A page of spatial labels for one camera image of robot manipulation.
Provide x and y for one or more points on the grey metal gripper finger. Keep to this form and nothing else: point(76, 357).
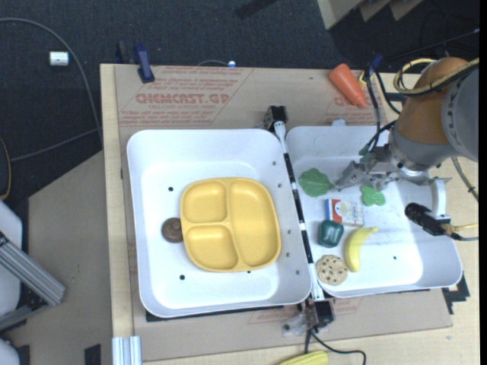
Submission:
point(380, 183)
point(349, 175)

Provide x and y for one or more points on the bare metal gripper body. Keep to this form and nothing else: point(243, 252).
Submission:
point(388, 167)

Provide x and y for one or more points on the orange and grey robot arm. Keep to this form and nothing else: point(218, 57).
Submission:
point(426, 116)

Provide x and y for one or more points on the small green broccoli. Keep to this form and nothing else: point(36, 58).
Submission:
point(373, 197)

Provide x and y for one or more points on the green lettuce leaf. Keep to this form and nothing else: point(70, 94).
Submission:
point(315, 183)

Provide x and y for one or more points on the white and orange carton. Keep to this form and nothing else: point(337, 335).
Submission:
point(344, 211)

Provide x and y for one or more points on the thin black and white rod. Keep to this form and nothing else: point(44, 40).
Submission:
point(300, 219)

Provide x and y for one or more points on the yellow banana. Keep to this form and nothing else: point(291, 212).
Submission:
point(354, 249)

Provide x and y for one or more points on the white plastic tray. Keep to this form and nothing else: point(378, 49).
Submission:
point(160, 287)
point(403, 264)

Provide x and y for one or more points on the orange carrot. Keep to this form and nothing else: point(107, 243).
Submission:
point(348, 84)

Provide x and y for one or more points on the chocolate chip biscuit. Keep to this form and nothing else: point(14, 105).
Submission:
point(331, 270)

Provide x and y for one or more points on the yellow divided plate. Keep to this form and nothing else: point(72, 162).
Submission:
point(236, 223)

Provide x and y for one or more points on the brown cardboard board red print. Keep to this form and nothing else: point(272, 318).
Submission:
point(213, 93)

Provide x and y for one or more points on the brown chocolate doughnut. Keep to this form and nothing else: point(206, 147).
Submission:
point(171, 231)

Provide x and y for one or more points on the yellow corn cob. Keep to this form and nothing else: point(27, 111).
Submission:
point(306, 359)

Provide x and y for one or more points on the black cylinder on white bracket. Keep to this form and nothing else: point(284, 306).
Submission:
point(422, 215)

